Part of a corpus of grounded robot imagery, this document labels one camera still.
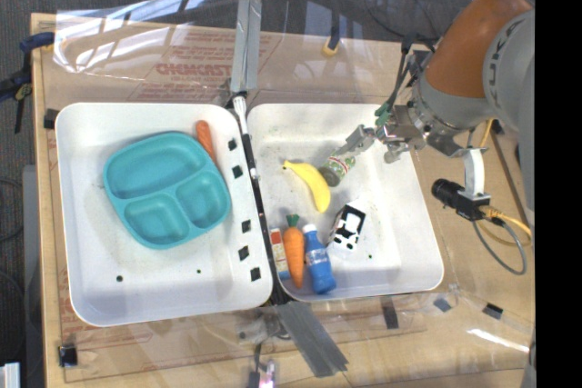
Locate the white and orange packet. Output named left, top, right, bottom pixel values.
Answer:
left=269, top=227, right=292, bottom=282

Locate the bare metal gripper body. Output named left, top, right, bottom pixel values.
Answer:
left=375, top=103, right=432, bottom=152

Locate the orange toy sausage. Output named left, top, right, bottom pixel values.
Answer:
left=195, top=119, right=219, bottom=165

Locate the turquoise divided plate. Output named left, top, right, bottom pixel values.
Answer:
left=102, top=130, right=234, bottom=251

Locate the black cylinder on white bracket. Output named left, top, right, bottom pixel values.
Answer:
left=430, top=147, right=493, bottom=222

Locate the yellow banana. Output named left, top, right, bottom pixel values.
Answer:
left=282, top=159, right=332, bottom=214

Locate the blue bottle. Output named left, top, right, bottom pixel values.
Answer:
left=301, top=223, right=338, bottom=295

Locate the brown cardboard board, red print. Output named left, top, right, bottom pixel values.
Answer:
left=39, top=25, right=524, bottom=383

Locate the black and white carton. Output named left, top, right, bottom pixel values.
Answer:
left=327, top=201, right=368, bottom=253

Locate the white plastic tray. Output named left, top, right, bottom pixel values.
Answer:
left=54, top=102, right=274, bottom=328
left=245, top=103, right=446, bottom=303

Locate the orange carrot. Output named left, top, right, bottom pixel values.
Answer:
left=282, top=213, right=306, bottom=290

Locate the green can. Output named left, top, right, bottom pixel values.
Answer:
left=317, top=149, right=358, bottom=188

